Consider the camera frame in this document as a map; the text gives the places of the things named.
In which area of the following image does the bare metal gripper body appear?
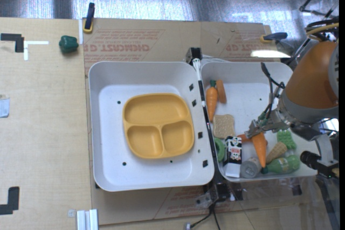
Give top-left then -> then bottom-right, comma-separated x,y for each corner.
256,109 -> 292,134

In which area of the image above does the white plastic tray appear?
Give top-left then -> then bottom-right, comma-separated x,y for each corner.
200,61 -> 319,183
88,61 -> 216,193

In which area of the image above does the white milk carton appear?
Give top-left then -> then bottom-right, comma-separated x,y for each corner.
223,135 -> 243,178

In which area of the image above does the beige bread slice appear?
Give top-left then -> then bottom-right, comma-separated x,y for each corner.
212,114 -> 236,140

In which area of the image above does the beige ice cream cone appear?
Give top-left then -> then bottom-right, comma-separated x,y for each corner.
265,141 -> 288,165

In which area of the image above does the grey can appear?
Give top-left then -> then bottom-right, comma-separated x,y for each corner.
239,157 -> 263,179

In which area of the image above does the green doughnut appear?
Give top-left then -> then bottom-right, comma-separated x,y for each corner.
214,137 -> 227,163

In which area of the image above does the green bottle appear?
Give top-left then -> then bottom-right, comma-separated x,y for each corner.
260,154 -> 301,175

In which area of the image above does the orange carrot with green top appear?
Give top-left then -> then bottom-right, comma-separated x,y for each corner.
205,79 -> 218,123

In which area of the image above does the yellow divided plate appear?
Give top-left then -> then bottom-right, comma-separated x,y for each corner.
122,92 -> 196,160

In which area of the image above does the brown cardboard board red print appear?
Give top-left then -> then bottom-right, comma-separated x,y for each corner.
82,18 -> 303,226

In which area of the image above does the green bell pepper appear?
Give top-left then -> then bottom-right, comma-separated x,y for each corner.
58,35 -> 80,54

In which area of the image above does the black cylinder on white bracket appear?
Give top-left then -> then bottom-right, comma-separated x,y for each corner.
290,123 -> 340,179

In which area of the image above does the black block with thin wires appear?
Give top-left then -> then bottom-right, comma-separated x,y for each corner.
212,182 -> 230,202
185,47 -> 203,64

